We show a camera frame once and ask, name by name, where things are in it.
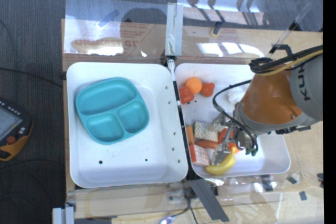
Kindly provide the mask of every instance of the orange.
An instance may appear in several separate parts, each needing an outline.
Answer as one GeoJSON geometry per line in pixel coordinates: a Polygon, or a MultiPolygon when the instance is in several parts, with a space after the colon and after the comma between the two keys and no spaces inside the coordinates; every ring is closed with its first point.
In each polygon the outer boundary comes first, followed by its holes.
{"type": "Polygon", "coordinates": [[[191,77],[186,81],[185,86],[188,87],[193,94],[197,94],[202,89],[202,82],[197,77],[191,77]]]}

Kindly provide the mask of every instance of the black cable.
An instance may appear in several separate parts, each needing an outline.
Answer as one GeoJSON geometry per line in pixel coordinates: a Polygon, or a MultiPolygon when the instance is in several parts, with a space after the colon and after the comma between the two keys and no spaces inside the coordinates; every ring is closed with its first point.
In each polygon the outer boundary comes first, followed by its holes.
{"type": "Polygon", "coordinates": [[[195,223],[198,224],[197,219],[196,219],[196,216],[195,216],[195,213],[194,213],[194,210],[193,210],[192,207],[190,207],[190,211],[191,211],[191,213],[193,214],[193,218],[194,218],[194,220],[195,220],[195,223]]]}
{"type": "Polygon", "coordinates": [[[171,215],[171,217],[177,217],[179,215],[182,215],[182,214],[186,213],[189,209],[191,209],[191,200],[190,199],[188,199],[188,205],[183,211],[181,211],[177,214],[171,215]]]}
{"type": "MultiPolygon", "coordinates": [[[[14,42],[13,42],[13,37],[12,37],[12,35],[11,35],[11,32],[9,31],[8,27],[5,25],[5,23],[4,23],[1,19],[0,19],[0,24],[2,24],[3,27],[6,29],[6,31],[7,31],[7,33],[8,33],[8,36],[9,36],[9,38],[10,38],[10,42],[11,42],[11,44],[12,44],[12,50],[13,50],[13,52],[14,52],[14,54],[15,54],[15,57],[17,58],[18,55],[17,55],[17,51],[16,51],[16,49],[15,49],[15,47],[14,47],[14,42]]],[[[35,78],[38,78],[38,79],[42,79],[42,80],[48,81],[48,82],[50,82],[50,83],[52,83],[52,84],[54,84],[54,85],[56,85],[56,86],[58,86],[58,87],[61,87],[61,88],[63,87],[61,84],[58,84],[58,83],[56,83],[56,82],[54,82],[54,81],[52,81],[52,80],[46,79],[46,78],[44,78],[44,77],[40,77],[40,76],[35,75],[35,74],[33,74],[33,73],[24,72],[24,71],[15,70],[15,69],[4,68],[4,67],[0,67],[0,70],[5,70],[5,71],[11,71],[11,72],[16,72],[16,73],[21,73],[21,74],[30,75],[30,76],[33,76],[33,77],[35,77],[35,78]]]]}
{"type": "Polygon", "coordinates": [[[319,55],[316,55],[316,56],[314,56],[314,57],[311,57],[310,59],[308,59],[308,60],[306,60],[306,61],[304,61],[304,62],[301,62],[299,65],[296,65],[296,66],[294,66],[294,67],[292,67],[292,68],[288,68],[288,69],[286,69],[286,70],[294,70],[294,69],[297,69],[297,68],[299,68],[299,67],[305,65],[307,62],[310,62],[310,61],[314,60],[316,57],[319,57],[319,55]]]}
{"type": "Polygon", "coordinates": [[[44,77],[40,77],[40,76],[35,75],[35,74],[33,74],[33,73],[24,72],[24,71],[20,71],[20,70],[9,69],[9,68],[4,68],[4,67],[0,67],[0,70],[5,70],[5,71],[10,71],[10,72],[15,72],[15,73],[21,73],[21,74],[25,74],[25,75],[30,75],[30,76],[32,76],[32,77],[35,77],[35,78],[38,78],[38,79],[42,79],[42,80],[48,81],[48,82],[50,82],[50,83],[52,83],[52,84],[54,84],[54,85],[56,85],[56,86],[58,86],[58,87],[63,88],[63,86],[62,86],[61,84],[58,84],[58,83],[56,83],[56,82],[54,82],[54,81],[52,81],[52,80],[46,79],[46,78],[44,78],[44,77]]]}
{"type": "Polygon", "coordinates": [[[23,165],[27,165],[27,164],[48,164],[48,165],[54,166],[56,168],[59,168],[60,170],[65,171],[64,167],[62,167],[62,166],[60,166],[56,163],[53,163],[53,162],[49,162],[49,161],[26,161],[26,162],[11,165],[9,167],[0,168],[0,172],[4,172],[6,170],[10,170],[10,169],[13,169],[15,167],[23,166],[23,165]]]}
{"type": "MultiPolygon", "coordinates": [[[[54,166],[56,168],[59,168],[60,170],[65,170],[62,166],[56,164],[56,163],[53,163],[53,162],[49,162],[49,161],[27,161],[27,162],[23,162],[23,163],[20,163],[19,161],[17,160],[14,160],[13,161],[16,162],[15,165],[11,165],[11,166],[7,166],[7,167],[3,167],[3,168],[0,168],[0,173],[1,172],[4,172],[4,171],[7,171],[7,170],[12,170],[13,168],[16,168],[16,167],[19,167],[19,166],[23,166],[26,170],[28,170],[28,172],[30,172],[41,184],[42,186],[45,188],[45,190],[47,191],[48,193],[48,196],[50,198],[51,201],[53,201],[53,197],[51,195],[51,192],[50,190],[48,189],[48,187],[44,184],[44,182],[42,181],[42,179],[40,179],[33,171],[31,171],[30,169],[28,169],[27,167],[25,167],[26,164],[48,164],[48,165],[51,165],[51,166],[54,166]]],[[[0,196],[0,201],[2,200],[6,200],[8,199],[11,204],[15,207],[15,209],[17,210],[18,213],[20,213],[21,215],[31,219],[31,220],[49,220],[50,217],[45,217],[45,218],[35,218],[34,216],[30,215],[30,214],[27,214],[26,212],[22,211],[11,199],[14,198],[14,197],[17,197],[17,198],[21,198],[21,199],[24,199],[26,201],[28,201],[33,207],[34,209],[36,210],[36,206],[35,206],[35,203],[33,200],[31,200],[29,197],[25,196],[25,195],[21,195],[21,194],[13,194],[13,193],[5,193],[5,195],[3,196],[0,196]]]]}
{"type": "Polygon", "coordinates": [[[293,60],[297,60],[303,56],[309,55],[313,52],[319,51],[323,49],[323,45],[319,45],[313,48],[309,48],[303,51],[300,51],[296,54],[292,54],[286,57],[283,57],[279,60],[272,60],[270,58],[267,57],[262,57],[262,58],[258,58],[258,59],[254,59],[251,61],[251,63],[249,64],[250,69],[253,73],[266,73],[266,72],[270,72],[272,68],[277,67],[281,64],[284,64],[288,61],[293,61],[293,60]]]}
{"type": "Polygon", "coordinates": [[[193,215],[193,218],[194,218],[194,220],[195,220],[195,223],[198,224],[197,219],[196,219],[196,216],[195,216],[195,213],[194,213],[194,211],[193,211],[193,208],[191,207],[191,199],[188,199],[187,207],[186,207],[183,211],[181,211],[181,212],[179,212],[179,213],[177,213],[177,214],[171,215],[170,217],[177,217],[177,216],[180,216],[180,215],[186,213],[189,209],[190,209],[190,211],[191,211],[191,213],[192,213],[192,215],[193,215]]]}
{"type": "Polygon", "coordinates": [[[14,42],[13,42],[13,37],[11,35],[11,32],[8,30],[7,26],[5,25],[5,23],[0,19],[0,23],[3,25],[3,27],[5,28],[5,30],[7,31],[8,33],[8,36],[9,36],[9,39],[10,39],[10,42],[12,43],[12,50],[15,54],[15,57],[17,57],[17,51],[16,49],[14,48],[14,42]]]}
{"type": "MultiPolygon", "coordinates": [[[[10,173],[9,174],[11,177],[9,178],[9,182],[12,182],[12,174],[10,173]]],[[[4,184],[2,184],[1,183],[1,190],[2,190],[2,192],[3,192],[3,196],[0,196],[0,197],[4,197],[4,196],[6,196],[6,195],[10,195],[10,193],[9,192],[7,192],[7,189],[10,189],[11,187],[10,186],[7,186],[6,185],[6,189],[4,188],[4,184]]],[[[10,201],[10,203],[11,203],[11,205],[15,208],[15,210],[17,210],[17,211],[20,211],[20,213],[21,214],[24,214],[24,212],[11,200],[11,199],[9,199],[9,201],[10,201]]]]}

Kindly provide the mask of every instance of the red pepper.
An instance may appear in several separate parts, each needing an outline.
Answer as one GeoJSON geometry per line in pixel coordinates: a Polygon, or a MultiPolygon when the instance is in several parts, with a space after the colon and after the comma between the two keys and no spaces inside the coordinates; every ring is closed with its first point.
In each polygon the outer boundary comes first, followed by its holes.
{"type": "Polygon", "coordinates": [[[215,84],[214,83],[203,83],[201,94],[205,97],[210,97],[214,93],[215,84]]]}
{"type": "Polygon", "coordinates": [[[194,100],[194,94],[188,87],[180,88],[178,92],[180,93],[180,100],[182,104],[186,104],[194,100]]]}
{"type": "MultiPolygon", "coordinates": [[[[226,135],[226,131],[227,131],[227,128],[223,129],[220,133],[219,133],[219,136],[218,136],[218,142],[221,143],[226,135]]],[[[229,138],[231,138],[233,136],[233,131],[231,131],[230,133],[230,136],[229,138]]],[[[229,142],[227,143],[227,147],[228,147],[228,150],[231,151],[231,148],[234,147],[235,148],[235,153],[237,153],[239,151],[239,149],[237,149],[237,145],[236,143],[234,142],[229,142]]]]}

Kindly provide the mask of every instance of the cable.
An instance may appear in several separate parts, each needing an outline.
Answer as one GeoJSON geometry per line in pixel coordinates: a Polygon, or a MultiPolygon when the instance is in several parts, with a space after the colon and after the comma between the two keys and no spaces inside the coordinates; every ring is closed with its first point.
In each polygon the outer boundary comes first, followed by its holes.
{"type": "Polygon", "coordinates": [[[33,73],[24,72],[24,71],[20,71],[20,70],[14,70],[14,69],[8,69],[8,68],[4,68],[4,67],[0,67],[0,70],[5,70],[5,71],[10,71],[10,72],[15,72],[15,73],[21,73],[21,74],[30,75],[30,76],[33,76],[33,77],[35,77],[35,78],[38,78],[38,79],[42,79],[42,80],[48,81],[48,82],[50,82],[50,83],[52,83],[52,84],[54,84],[54,85],[56,85],[56,86],[58,86],[58,87],[63,88],[63,86],[62,86],[61,84],[58,84],[58,83],[56,83],[56,82],[54,82],[54,81],[52,81],[52,80],[46,79],[46,78],[44,78],[44,77],[40,77],[40,76],[35,75],[35,74],[33,74],[33,73]]]}
{"type": "Polygon", "coordinates": [[[257,73],[257,75],[259,75],[259,76],[271,76],[271,75],[277,74],[277,73],[279,73],[279,72],[281,72],[283,70],[288,70],[288,67],[295,66],[298,63],[301,63],[301,62],[303,62],[303,61],[305,61],[307,59],[310,59],[310,58],[313,58],[315,56],[318,56],[318,55],[320,55],[322,53],[323,53],[323,50],[319,50],[319,51],[313,52],[312,54],[308,54],[308,55],[306,55],[306,56],[304,56],[304,57],[302,57],[300,59],[297,59],[297,60],[295,60],[295,61],[293,61],[293,62],[291,62],[291,63],[289,63],[289,64],[287,64],[285,66],[282,66],[282,67],[280,67],[280,68],[278,68],[276,70],[272,70],[272,71],[265,72],[265,73],[257,73]]]}
{"type": "Polygon", "coordinates": [[[191,200],[190,199],[188,199],[187,207],[183,211],[181,211],[180,213],[171,215],[170,217],[177,217],[179,215],[182,215],[182,214],[186,213],[189,209],[191,209],[191,200]]]}
{"type": "MultiPolygon", "coordinates": [[[[51,195],[51,192],[50,190],[48,189],[48,187],[44,184],[44,182],[42,181],[42,179],[40,179],[33,171],[31,171],[29,168],[25,167],[26,164],[48,164],[48,165],[51,165],[51,166],[54,166],[56,168],[59,168],[60,170],[65,170],[62,166],[56,164],[56,163],[53,163],[53,162],[49,162],[49,161],[27,161],[27,162],[23,162],[23,163],[20,163],[19,161],[13,159],[13,161],[16,162],[15,165],[11,165],[11,166],[7,166],[7,167],[3,167],[3,168],[0,168],[0,173],[4,172],[4,171],[7,171],[7,170],[12,170],[13,168],[16,168],[16,167],[20,167],[20,166],[23,166],[24,169],[26,169],[28,172],[30,172],[41,184],[42,186],[45,188],[45,190],[47,191],[48,193],[48,196],[50,198],[51,201],[53,201],[53,197],[51,195]]],[[[29,218],[29,219],[32,219],[32,220],[49,220],[50,217],[45,217],[45,218],[35,218],[34,216],[30,215],[30,214],[27,214],[26,212],[22,211],[11,199],[13,197],[17,197],[17,198],[21,198],[21,199],[24,199],[26,201],[28,201],[35,209],[36,212],[39,212],[39,210],[37,210],[36,206],[35,206],[35,203],[33,200],[31,200],[29,197],[25,196],[25,195],[21,195],[21,194],[13,194],[13,193],[6,193],[5,195],[3,196],[0,196],[0,201],[2,200],[6,200],[8,199],[12,205],[15,207],[15,209],[18,211],[18,213],[20,213],[21,215],[29,218]]]]}
{"type": "MultiPolygon", "coordinates": [[[[10,38],[10,42],[11,42],[11,44],[12,44],[12,50],[13,50],[13,52],[14,52],[15,57],[17,58],[17,51],[15,50],[15,47],[14,47],[14,42],[13,42],[13,37],[12,37],[12,35],[11,35],[11,32],[9,31],[8,27],[5,25],[5,23],[4,23],[1,19],[0,19],[0,24],[2,24],[3,27],[6,29],[6,31],[7,31],[7,33],[8,33],[8,36],[9,36],[9,38],[10,38]]],[[[58,87],[63,88],[63,86],[62,86],[61,84],[58,84],[58,83],[56,83],[56,82],[54,82],[54,81],[52,81],[52,80],[46,79],[46,78],[44,78],[44,77],[40,77],[40,76],[38,76],[38,75],[29,73],[29,72],[24,72],[24,71],[15,70],[15,69],[9,69],[9,68],[4,68],[4,67],[0,67],[0,70],[5,70],[5,71],[11,71],[11,72],[16,72],[16,73],[21,73],[21,74],[30,75],[30,76],[33,76],[33,77],[35,77],[35,78],[38,78],[38,79],[42,79],[42,80],[48,81],[48,82],[50,82],[50,83],[52,83],[52,84],[54,84],[54,85],[56,85],[56,86],[58,86],[58,87]]]]}
{"type": "Polygon", "coordinates": [[[27,164],[48,164],[48,165],[54,166],[56,168],[59,168],[59,169],[65,171],[64,167],[62,167],[62,166],[60,166],[56,163],[53,163],[53,162],[49,162],[49,161],[27,161],[27,162],[23,162],[23,163],[14,164],[14,165],[11,165],[9,167],[0,168],[0,172],[4,172],[6,170],[10,170],[10,169],[13,169],[15,167],[23,166],[23,165],[27,165],[27,164]]]}
{"type": "Polygon", "coordinates": [[[195,223],[198,224],[197,219],[196,219],[196,216],[195,216],[195,213],[194,213],[194,210],[193,210],[192,207],[190,207],[190,211],[191,211],[191,213],[193,214],[193,218],[194,218],[194,220],[195,220],[195,223]]]}
{"type": "MultiPolygon", "coordinates": [[[[13,181],[13,178],[12,177],[10,177],[9,178],[9,182],[12,182],[13,181]]],[[[2,190],[2,192],[3,192],[3,196],[0,196],[0,197],[4,197],[5,195],[10,195],[10,193],[8,193],[7,192],[7,189],[9,189],[10,188],[10,186],[8,187],[8,186],[6,186],[6,189],[4,188],[4,184],[3,183],[1,183],[1,190],[2,190]]],[[[17,210],[17,211],[20,211],[20,213],[21,214],[24,214],[24,212],[11,200],[11,199],[9,199],[9,201],[10,201],[10,203],[11,203],[11,205],[17,210]]]]}
{"type": "Polygon", "coordinates": [[[289,61],[296,61],[300,58],[303,58],[305,56],[308,56],[310,55],[310,57],[314,57],[315,56],[315,52],[318,52],[318,51],[321,51],[323,52],[323,45],[320,45],[320,46],[316,46],[316,47],[313,47],[313,48],[309,48],[309,49],[306,49],[306,50],[303,50],[303,51],[300,51],[296,54],[291,54],[289,56],[286,56],[284,58],[281,58],[279,60],[276,60],[276,61],[273,61],[272,59],[270,58],[266,58],[266,57],[262,57],[262,58],[258,58],[258,59],[255,59],[255,60],[252,60],[251,63],[249,64],[250,68],[251,68],[251,71],[253,73],[256,73],[256,74],[261,74],[261,73],[265,73],[265,72],[272,72],[273,68],[277,68],[279,65],[282,65],[286,62],[289,62],[289,61]]]}
{"type": "Polygon", "coordinates": [[[7,26],[5,25],[5,23],[1,19],[0,19],[0,23],[4,26],[5,30],[7,31],[8,36],[10,38],[10,41],[12,43],[12,50],[13,50],[15,56],[17,56],[17,51],[14,48],[14,42],[13,42],[13,38],[12,38],[11,32],[8,30],[7,26]]]}
{"type": "Polygon", "coordinates": [[[317,56],[314,56],[314,57],[312,57],[312,58],[309,58],[307,61],[304,61],[304,62],[302,62],[301,64],[296,65],[296,66],[294,66],[294,67],[292,67],[292,68],[288,68],[288,69],[286,69],[286,70],[294,70],[294,69],[297,69],[297,68],[299,68],[300,66],[305,65],[307,62],[310,62],[310,61],[314,60],[317,56]]]}

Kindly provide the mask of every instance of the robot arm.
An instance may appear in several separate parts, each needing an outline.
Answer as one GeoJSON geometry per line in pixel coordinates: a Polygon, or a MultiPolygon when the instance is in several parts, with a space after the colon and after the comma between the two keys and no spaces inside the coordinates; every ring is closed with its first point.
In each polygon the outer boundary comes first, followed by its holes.
{"type": "MultiPolygon", "coordinates": [[[[255,155],[259,134],[302,131],[323,120],[323,46],[277,61],[256,59],[250,67],[255,76],[244,82],[249,87],[235,105],[233,117],[217,105],[215,98],[219,93],[213,98],[214,107],[223,115],[222,125],[233,129],[229,142],[234,140],[237,148],[255,155]]],[[[223,139],[222,154],[213,158],[214,164],[228,154],[227,138],[223,139]]]]}

